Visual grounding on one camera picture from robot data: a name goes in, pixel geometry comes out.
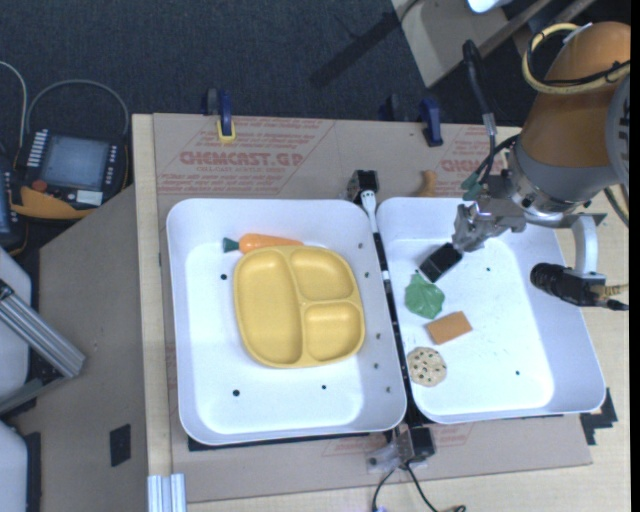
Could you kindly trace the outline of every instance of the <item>toy carrot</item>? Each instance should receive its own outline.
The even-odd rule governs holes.
[[[261,249],[263,247],[274,247],[277,245],[303,245],[298,240],[291,240],[290,238],[282,238],[279,236],[271,235],[259,235],[257,233],[247,233],[240,237],[237,242],[230,240],[229,238],[222,239],[222,249],[224,252],[231,252],[240,250],[240,252],[246,254],[249,251],[255,249]]]

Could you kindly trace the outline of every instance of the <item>wooden edge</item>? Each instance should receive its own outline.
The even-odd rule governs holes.
[[[153,116],[133,115],[132,137],[140,267],[147,458],[150,475],[169,475],[173,463],[159,260]]]

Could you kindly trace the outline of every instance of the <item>yellow cable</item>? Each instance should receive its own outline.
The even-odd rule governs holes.
[[[574,31],[579,29],[578,25],[574,25],[573,23],[556,23],[555,25],[550,25],[549,27],[538,32],[531,39],[530,43],[530,52],[536,49],[536,47],[547,37],[556,32],[561,31]],[[620,66],[619,68],[607,73],[605,76],[592,80],[590,82],[586,82],[583,84],[575,84],[575,85],[548,85],[543,82],[540,82],[536,79],[531,70],[529,69],[529,60],[527,58],[527,53],[525,52],[522,57],[522,74],[524,75],[524,79],[527,83],[533,87],[538,92],[544,92],[547,94],[578,94],[585,91],[591,91],[593,89],[597,89],[598,87],[602,87],[603,85],[610,84],[615,82],[624,76],[628,75],[631,72],[631,63],[627,62]]]

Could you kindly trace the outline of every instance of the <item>black eraser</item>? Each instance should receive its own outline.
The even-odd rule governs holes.
[[[462,253],[459,252],[452,243],[446,243],[431,253],[418,268],[429,281],[435,283],[461,259]]]

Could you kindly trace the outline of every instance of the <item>cookie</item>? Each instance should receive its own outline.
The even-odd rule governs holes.
[[[409,377],[416,384],[433,387],[447,376],[447,365],[440,352],[429,347],[418,347],[407,355]]]

